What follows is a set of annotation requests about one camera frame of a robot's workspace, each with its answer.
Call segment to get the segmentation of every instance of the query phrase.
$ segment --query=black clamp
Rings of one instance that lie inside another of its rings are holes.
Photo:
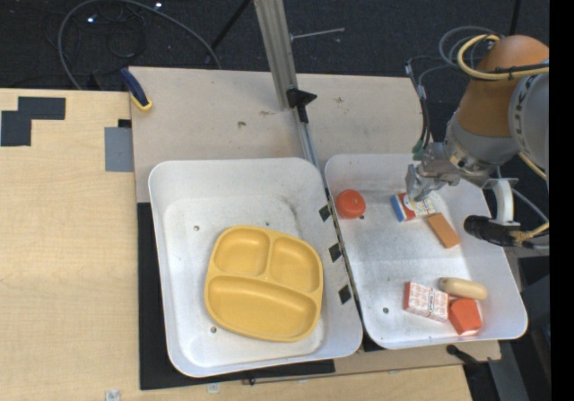
[[[305,124],[309,123],[309,118],[307,117],[307,110],[305,106],[311,103],[317,95],[313,93],[304,92],[299,89],[289,89],[287,91],[287,101],[289,102],[290,108],[297,108],[297,113],[299,114],[299,120]]]

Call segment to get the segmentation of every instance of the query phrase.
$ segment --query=yellow plate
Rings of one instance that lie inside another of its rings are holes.
[[[230,227],[215,241],[204,298],[221,327],[295,342],[317,325],[322,296],[323,265],[306,241],[244,225]]]

